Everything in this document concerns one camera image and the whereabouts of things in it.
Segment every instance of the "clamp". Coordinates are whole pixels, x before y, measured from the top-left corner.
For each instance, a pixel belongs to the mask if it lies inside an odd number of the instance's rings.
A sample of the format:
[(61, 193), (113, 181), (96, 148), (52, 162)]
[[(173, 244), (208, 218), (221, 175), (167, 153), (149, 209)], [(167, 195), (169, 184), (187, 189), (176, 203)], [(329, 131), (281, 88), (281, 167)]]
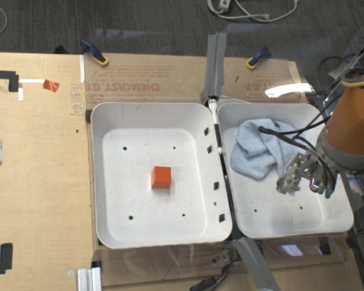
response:
[(264, 46), (263, 48), (260, 49), (259, 52), (257, 52), (253, 57), (249, 58), (246, 61), (245, 66), (249, 70), (253, 70), (256, 68), (261, 58), (270, 58), (271, 56), (272, 53), (269, 51), (268, 47)]
[(106, 58), (101, 51), (91, 42), (89, 42), (87, 39), (82, 39), (79, 44), (83, 48), (84, 52), (89, 52), (93, 56), (93, 60), (99, 64), (102, 67), (105, 67), (109, 60)]

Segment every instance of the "small red object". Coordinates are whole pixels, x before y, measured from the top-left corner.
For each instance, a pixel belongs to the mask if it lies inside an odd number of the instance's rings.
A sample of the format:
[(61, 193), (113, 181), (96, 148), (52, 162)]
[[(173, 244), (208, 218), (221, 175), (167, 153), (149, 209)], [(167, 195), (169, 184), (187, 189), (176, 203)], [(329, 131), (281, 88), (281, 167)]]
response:
[(168, 189), (171, 184), (171, 168), (155, 166), (151, 173), (151, 187), (153, 189)]
[(56, 92), (56, 90), (58, 90), (58, 87), (59, 87), (59, 83), (57, 82), (53, 82), (53, 81), (50, 81), (50, 80), (44, 80), (43, 82), (43, 88), (44, 89), (47, 89), (47, 90), (51, 90), (52, 92)]

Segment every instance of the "cloth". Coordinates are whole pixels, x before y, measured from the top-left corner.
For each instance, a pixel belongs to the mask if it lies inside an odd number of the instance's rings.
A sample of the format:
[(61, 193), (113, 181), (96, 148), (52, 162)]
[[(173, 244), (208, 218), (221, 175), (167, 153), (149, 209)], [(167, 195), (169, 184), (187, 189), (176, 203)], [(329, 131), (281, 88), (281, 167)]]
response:
[(236, 144), (231, 153), (231, 167), (235, 172), (262, 179), (276, 164), (278, 174), (282, 176), (289, 163), (302, 149), (273, 135), (260, 133), (259, 126), (276, 132), (288, 132), (294, 129), (287, 123), (271, 119), (245, 121), (237, 132)]

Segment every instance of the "white tape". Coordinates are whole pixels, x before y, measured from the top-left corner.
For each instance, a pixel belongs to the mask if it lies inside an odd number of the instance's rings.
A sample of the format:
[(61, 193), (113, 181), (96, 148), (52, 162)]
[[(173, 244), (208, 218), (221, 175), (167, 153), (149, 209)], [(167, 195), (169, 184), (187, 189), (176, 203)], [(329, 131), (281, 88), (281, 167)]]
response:
[(19, 83), (43, 83), (46, 79), (20, 79)]
[(19, 87), (18, 98), (19, 98), (19, 101), (23, 101), (23, 88), (22, 87)]
[(79, 56), (79, 69), (81, 72), (81, 83), (85, 82), (85, 60), (84, 55)]

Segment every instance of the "table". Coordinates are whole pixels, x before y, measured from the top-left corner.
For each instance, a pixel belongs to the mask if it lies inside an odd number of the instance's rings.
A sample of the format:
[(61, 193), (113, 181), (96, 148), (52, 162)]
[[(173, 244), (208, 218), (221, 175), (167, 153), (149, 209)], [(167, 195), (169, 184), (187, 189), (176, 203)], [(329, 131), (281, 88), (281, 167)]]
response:
[[(13, 244), (12, 269), (0, 290), (75, 290), (75, 270), (93, 255), (87, 123), (70, 115), (70, 86), (81, 82), (80, 55), (0, 53), (0, 70), (21, 79), (59, 83), (53, 93), (24, 84), (24, 100), (0, 79), (0, 245)], [(283, 290), (362, 290), (352, 250), (343, 262), (277, 269)], [(106, 290), (187, 290), (201, 278), (108, 287)], [(235, 273), (219, 290), (255, 290)]]

